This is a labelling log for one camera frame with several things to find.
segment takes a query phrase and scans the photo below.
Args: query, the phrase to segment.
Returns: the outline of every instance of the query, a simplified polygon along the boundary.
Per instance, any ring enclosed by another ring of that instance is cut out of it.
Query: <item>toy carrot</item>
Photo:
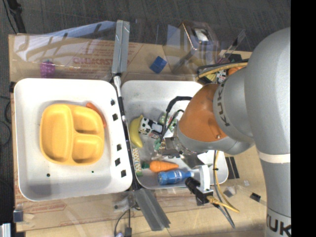
[[[96,111],[97,114],[99,114],[100,117],[101,117],[101,119],[102,119],[103,127],[104,127],[104,128],[107,127],[107,123],[106,123],[106,121],[105,121],[104,115],[102,114],[102,112],[100,112],[100,110],[99,110],[94,104],[88,102],[85,106],[86,106],[87,108],[90,108],[90,109]]]
[[[179,165],[167,161],[153,160],[149,164],[144,163],[142,168],[149,168],[152,172],[168,171],[178,168]]]

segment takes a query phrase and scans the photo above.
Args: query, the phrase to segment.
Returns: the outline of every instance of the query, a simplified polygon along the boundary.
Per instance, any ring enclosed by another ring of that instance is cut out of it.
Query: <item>toy banana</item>
[[[140,115],[138,118],[133,119],[129,125],[130,140],[138,148],[143,147],[143,142],[140,139],[139,133],[138,133],[138,128],[143,117],[144,117],[143,115]]]

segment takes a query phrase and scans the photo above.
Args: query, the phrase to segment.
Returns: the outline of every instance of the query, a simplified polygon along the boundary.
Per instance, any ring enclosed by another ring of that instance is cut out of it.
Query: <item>blue plastic bottle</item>
[[[176,184],[180,183],[186,178],[193,177],[194,173],[192,171],[182,171],[180,169],[171,171],[162,171],[158,173],[158,182],[160,185],[166,184]]]

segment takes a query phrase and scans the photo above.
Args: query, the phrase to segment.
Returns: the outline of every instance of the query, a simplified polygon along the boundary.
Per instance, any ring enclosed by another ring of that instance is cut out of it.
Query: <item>yellow divided plate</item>
[[[97,162],[104,149],[100,115],[79,105],[48,106],[40,122],[40,149],[53,163],[88,165]]]

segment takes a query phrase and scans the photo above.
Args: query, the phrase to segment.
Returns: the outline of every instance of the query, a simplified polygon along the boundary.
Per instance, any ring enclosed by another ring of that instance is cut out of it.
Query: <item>blue block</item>
[[[166,64],[167,62],[160,56],[158,56],[154,63],[150,66],[150,69],[155,73],[159,74],[163,70],[164,66],[166,66]]]

